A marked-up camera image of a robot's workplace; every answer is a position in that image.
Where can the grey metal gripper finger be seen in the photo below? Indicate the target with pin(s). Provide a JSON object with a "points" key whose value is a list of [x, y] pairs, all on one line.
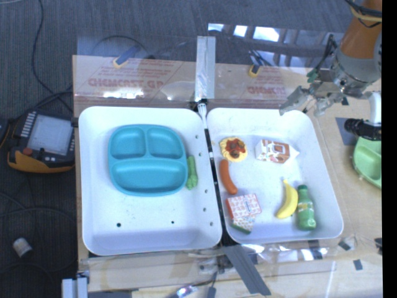
{"points": [[323, 105], [296, 99]]}

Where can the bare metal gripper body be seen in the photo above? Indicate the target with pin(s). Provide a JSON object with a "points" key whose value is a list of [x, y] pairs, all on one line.
{"points": [[353, 84]]}

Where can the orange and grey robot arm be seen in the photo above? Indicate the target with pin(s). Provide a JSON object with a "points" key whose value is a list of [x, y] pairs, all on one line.
{"points": [[361, 39]]}

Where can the white and brown carton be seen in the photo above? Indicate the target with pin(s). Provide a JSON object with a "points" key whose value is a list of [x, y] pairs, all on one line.
{"points": [[274, 151]]}

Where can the green divided plate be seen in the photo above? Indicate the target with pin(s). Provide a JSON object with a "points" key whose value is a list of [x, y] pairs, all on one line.
{"points": [[370, 163]]}

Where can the yellow toy spaghetti with sauce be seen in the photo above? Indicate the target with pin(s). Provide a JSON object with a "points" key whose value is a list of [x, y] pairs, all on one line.
{"points": [[233, 149]]}

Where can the white plastic tray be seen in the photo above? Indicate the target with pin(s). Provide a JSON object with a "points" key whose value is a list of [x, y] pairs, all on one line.
{"points": [[145, 222], [266, 182]]}

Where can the yellow banana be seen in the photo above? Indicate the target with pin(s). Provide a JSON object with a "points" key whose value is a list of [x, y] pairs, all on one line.
{"points": [[290, 200]]}

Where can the orange toy sausage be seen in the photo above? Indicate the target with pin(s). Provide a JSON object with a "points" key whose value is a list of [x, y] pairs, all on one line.
{"points": [[227, 177]]}

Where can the green bottle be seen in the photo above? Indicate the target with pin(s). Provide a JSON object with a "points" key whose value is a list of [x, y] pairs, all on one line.
{"points": [[305, 213]]}

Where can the red and white packet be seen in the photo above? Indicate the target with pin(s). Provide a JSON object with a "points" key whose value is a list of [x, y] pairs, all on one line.
{"points": [[243, 205]]}

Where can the green toy vegetable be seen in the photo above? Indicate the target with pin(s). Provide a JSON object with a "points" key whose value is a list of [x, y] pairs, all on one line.
{"points": [[191, 174]]}

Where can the toy sandwich slice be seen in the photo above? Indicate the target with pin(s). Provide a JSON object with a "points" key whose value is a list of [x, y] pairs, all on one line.
{"points": [[243, 224]]}

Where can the brown cardboard board red print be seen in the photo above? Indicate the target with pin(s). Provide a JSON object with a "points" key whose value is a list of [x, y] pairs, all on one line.
{"points": [[130, 79]]}

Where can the blue divided plate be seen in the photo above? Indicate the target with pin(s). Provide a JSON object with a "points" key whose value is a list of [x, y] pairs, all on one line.
{"points": [[145, 172]]}

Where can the small grey can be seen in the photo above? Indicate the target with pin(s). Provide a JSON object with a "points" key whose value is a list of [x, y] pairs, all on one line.
{"points": [[22, 247]]}

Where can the black cylinder on white bracket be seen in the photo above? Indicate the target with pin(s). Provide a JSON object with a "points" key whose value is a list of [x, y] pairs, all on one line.
{"points": [[364, 128]]}

